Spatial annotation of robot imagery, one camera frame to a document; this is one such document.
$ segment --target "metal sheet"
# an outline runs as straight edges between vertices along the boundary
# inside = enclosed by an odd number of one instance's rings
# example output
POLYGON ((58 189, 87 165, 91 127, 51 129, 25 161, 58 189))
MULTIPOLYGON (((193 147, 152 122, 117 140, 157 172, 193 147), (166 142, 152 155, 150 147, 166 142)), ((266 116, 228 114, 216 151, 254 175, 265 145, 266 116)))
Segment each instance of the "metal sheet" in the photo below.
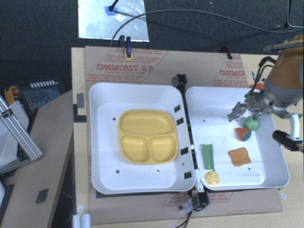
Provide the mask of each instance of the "metal sheet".
MULTIPOLYGON (((78 0, 80 38, 112 39, 116 30, 130 19, 122 14, 108 15, 105 8, 115 0, 78 0)), ((115 8, 132 16, 145 12, 143 0, 119 0, 115 8)), ((116 36, 130 36, 132 41, 149 41, 147 21, 143 16, 126 25, 116 36)))

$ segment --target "table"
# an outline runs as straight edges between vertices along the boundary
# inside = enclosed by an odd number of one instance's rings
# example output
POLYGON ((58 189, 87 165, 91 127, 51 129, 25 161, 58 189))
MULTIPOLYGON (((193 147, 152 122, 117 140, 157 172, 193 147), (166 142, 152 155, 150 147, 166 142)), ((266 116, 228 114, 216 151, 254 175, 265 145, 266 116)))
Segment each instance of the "table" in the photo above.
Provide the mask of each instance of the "table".
POLYGON ((43 155, 5 178, 14 185, 2 228, 50 228, 72 150, 73 111, 69 91, 39 108, 30 136, 43 155), (37 203, 39 193, 45 200, 37 203))
MULTIPOLYGON (((256 72, 256 67, 265 55, 247 55, 241 54, 241 60, 248 83, 253 84, 251 72, 256 72)), ((72 49, 72 74, 73 74, 73 104, 77 104, 77 94, 85 91, 85 49, 72 49)), ((290 112, 303 113, 303 100, 297 106, 292 106, 290 112)), ((86 115, 86 106, 78 108, 78 115, 86 115)), ((273 116, 276 129, 287 133, 290 132, 289 122, 273 116)), ((303 138, 303 118, 301 119, 301 138, 303 138)), ((89 192, 88 192, 88 159, 87 159, 87 134, 86 124, 74 123, 75 138, 75 171, 76 171, 76 205, 77 214, 82 215, 89 213, 89 192)), ((289 184, 280 190, 280 193, 286 195, 282 200, 283 212, 244 214, 221 217, 204 217, 191 218, 189 228, 202 227, 300 227, 304 223, 302 208, 304 202, 303 195, 303 154, 299 152, 290 152, 283 148, 283 153, 290 172, 289 184)), ((153 228, 153 227, 174 227, 179 225, 183 220, 167 219, 158 221, 145 222, 127 222, 116 224, 92 225, 92 228, 153 228)))

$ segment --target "gray carpet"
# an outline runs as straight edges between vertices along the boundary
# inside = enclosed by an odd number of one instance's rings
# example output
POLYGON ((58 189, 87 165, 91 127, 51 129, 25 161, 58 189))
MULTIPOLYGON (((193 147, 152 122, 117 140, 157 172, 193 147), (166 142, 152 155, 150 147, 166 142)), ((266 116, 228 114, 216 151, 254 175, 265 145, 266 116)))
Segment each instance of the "gray carpet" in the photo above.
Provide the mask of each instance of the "gray carpet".
MULTIPOLYGON (((144 0, 146 11, 196 9, 272 30, 285 23, 287 0, 144 0)), ((71 88, 71 47, 108 46, 79 39, 77 0, 0 0, 0 92, 8 84, 58 78, 71 88)), ((303 0, 292 0, 290 21, 303 25, 303 0)), ((149 43, 137 48, 263 54, 263 46, 298 33, 269 34, 210 15, 148 16, 149 43)))

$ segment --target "black wire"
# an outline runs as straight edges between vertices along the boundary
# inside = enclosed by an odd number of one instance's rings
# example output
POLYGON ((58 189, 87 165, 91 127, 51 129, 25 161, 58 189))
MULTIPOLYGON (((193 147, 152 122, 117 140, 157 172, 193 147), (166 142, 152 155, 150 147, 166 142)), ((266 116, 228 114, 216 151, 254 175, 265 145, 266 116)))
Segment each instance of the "black wire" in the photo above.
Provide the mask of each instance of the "black wire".
POLYGON ((194 209, 196 212, 200 212, 205 208, 205 206, 198 206, 197 208, 194 209))
POLYGON ((257 72, 257 74, 256 74, 256 80, 255 80, 255 83, 253 84, 253 86, 252 86, 252 88, 251 88, 251 95, 253 94, 253 91, 254 91, 254 89, 256 88, 256 85, 257 85, 257 83, 258 83, 258 81, 260 80, 260 78, 261 78, 261 76, 262 76, 262 73, 263 73, 263 71, 264 71, 264 69, 266 68, 266 67, 274 67, 274 66, 272 66, 272 65, 265 65, 265 66, 263 66, 263 67, 260 67, 259 69, 258 69, 258 72, 257 72))
POLYGON ((262 70, 261 70, 260 77, 262 76, 262 73, 263 73, 263 71, 264 71, 264 69, 265 69, 266 67, 274 67, 274 66, 272 66, 272 65, 265 65, 265 66, 262 68, 262 70))
POLYGON ((116 37, 116 35, 118 34, 118 32, 124 27, 126 26, 128 23, 130 23, 131 21, 135 20, 135 19, 138 19, 142 16, 145 16, 145 15, 149 15, 149 14, 154 14, 154 13, 167 13, 167 12, 194 12, 194 13, 202 13, 202 14, 209 14, 209 15, 212 15, 212 16, 216 16, 216 17, 220 17, 222 19, 227 19, 227 20, 231 20, 235 23, 238 23, 238 24, 241 24, 241 25, 244 25, 244 26, 247 26, 247 27, 250 27, 252 29, 257 29, 257 30, 260 30, 260 31, 264 31, 264 32, 268 32, 268 33, 275 33, 275 34, 288 34, 288 33, 295 33, 295 32, 298 32, 298 31, 301 31, 303 30, 303 28, 301 29, 297 29, 297 30, 293 30, 293 31, 272 31, 272 30, 266 30, 266 29, 262 29, 262 28, 259 28, 259 27, 255 27, 255 26, 252 26, 252 25, 249 25, 249 24, 246 24, 242 21, 239 21, 239 20, 236 20, 236 19, 232 19, 232 18, 229 18, 229 17, 226 17, 226 16, 223 16, 223 15, 220 15, 220 14, 216 14, 216 13, 212 13, 212 12, 207 12, 207 11, 202 11, 202 10, 193 10, 193 9, 166 9, 166 10, 157 10, 157 11, 151 11, 151 12, 146 12, 146 13, 142 13, 142 14, 139 14, 131 19, 129 19, 127 22, 125 22, 123 25, 121 25, 118 30, 115 32, 114 36, 112 37, 111 39, 111 42, 110 42, 110 47, 112 46, 112 43, 114 41, 114 38, 116 37))
POLYGON ((174 227, 174 228, 180 228, 180 227, 182 227, 183 225, 185 225, 183 228, 186 228, 187 225, 188 225, 188 222, 189 222, 189 219, 190 219, 191 214, 192 214, 192 211, 188 214, 188 216, 187 216, 187 218, 186 218, 186 220, 185 220, 184 222, 182 222, 180 225, 178 225, 178 226, 176 226, 176 227, 174 227))
POLYGON ((256 85, 257 85, 257 83, 258 83, 258 81, 260 80, 261 75, 262 75, 262 73, 260 73, 260 71, 261 71, 261 69, 262 69, 262 66, 263 66, 267 61, 270 61, 270 62, 272 62, 273 64, 276 63, 276 60, 274 60, 274 59, 273 59, 272 57, 270 57, 270 56, 267 56, 267 57, 264 57, 264 58, 261 59, 260 63, 258 64, 258 71, 257 71, 257 73, 256 73, 256 79, 255 79, 255 81, 254 81, 254 83, 253 83, 253 86, 252 86, 251 90, 249 91, 249 92, 250 92, 250 95, 253 94, 253 91, 254 91, 254 89, 255 89, 255 87, 256 87, 256 85))

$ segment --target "yellow divided plate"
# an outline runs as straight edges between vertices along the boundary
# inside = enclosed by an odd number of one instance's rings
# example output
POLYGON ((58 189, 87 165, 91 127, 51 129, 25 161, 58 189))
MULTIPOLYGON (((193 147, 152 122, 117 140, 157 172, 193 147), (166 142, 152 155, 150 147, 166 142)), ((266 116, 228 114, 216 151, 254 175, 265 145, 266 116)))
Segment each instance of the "yellow divided plate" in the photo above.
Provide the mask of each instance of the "yellow divided plate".
POLYGON ((135 164, 163 164, 178 153, 174 120, 163 111, 129 110, 118 122, 118 138, 124 158, 135 164))

